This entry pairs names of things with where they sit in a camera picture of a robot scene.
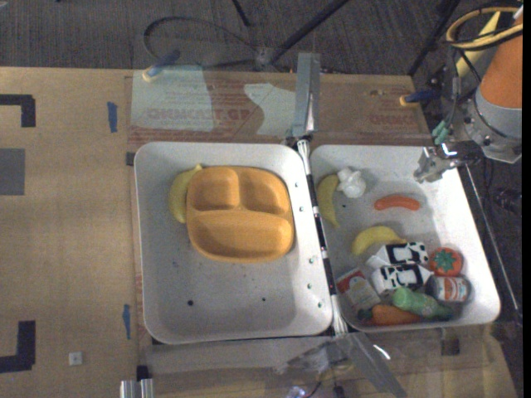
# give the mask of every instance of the can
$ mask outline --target can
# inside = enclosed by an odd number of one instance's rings
[[[426,294],[442,302],[466,302],[472,293],[470,281],[464,277],[432,275],[426,283]]]

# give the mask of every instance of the orange divided plate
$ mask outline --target orange divided plate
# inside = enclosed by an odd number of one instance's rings
[[[295,228],[290,195],[275,174],[253,167],[206,167],[187,191],[188,236],[207,258],[269,262],[288,253]]]

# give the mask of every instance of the carrot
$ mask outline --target carrot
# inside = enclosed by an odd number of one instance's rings
[[[368,312],[360,311],[358,316],[374,326],[396,326],[398,324],[419,323],[422,320],[419,315],[385,303],[377,303]]]
[[[421,203],[417,199],[412,197],[407,197],[403,195],[389,195],[381,197],[374,202],[374,209],[382,211],[384,209],[392,208],[399,206],[402,208],[410,209],[412,211],[417,211],[421,207]]]

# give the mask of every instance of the banana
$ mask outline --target banana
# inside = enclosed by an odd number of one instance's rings
[[[201,164],[198,164],[193,169],[180,172],[173,180],[172,186],[169,189],[169,210],[175,219],[183,224],[186,223],[186,191],[188,184],[192,180],[193,175],[201,169]]]
[[[356,236],[352,242],[351,251],[355,255],[361,255],[375,243],[391,245],[406,242],[407,240],[398,236],[392,228],[386,226],[373,226],[365,229]]]
[[[338,220],[335,216],[334,192],[339,184],[339,177],[336,174],[330,174],[323,178],[317,186],[317,203],[321,216],[334,227],[339,227]]]

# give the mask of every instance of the gray floor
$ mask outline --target gray floor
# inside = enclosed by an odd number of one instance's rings
[[[211,66],[246,60],[225,69],[252,70],[259,49],[285,43],[333,0],[238,0],[246,27],[231,0],[0,0],[0,65],[143,69],[173,47],[181,61]],[[349,74],[405,75],[441,20],[442,0],[350,0],[268,70],[294,67],[297,51],[316,51],[323,66]],[[494,0],[461,0],[452,19]],[[174,17],[146,28],[162,17]],[[426,55],[413,79],[423,88],[446,63],[444,43]],[[437,113],[426,113],[429,124]],[[501,188],[522,190],[521,162],[483,161],[473,167],[480,197],[517,302],[522,302],[522,218],[495,201]],[[496,257],[468,178],[463,183],[499,285],[503,310],[499,340],[523,395],[522,329],[515,327],[511,290]]]

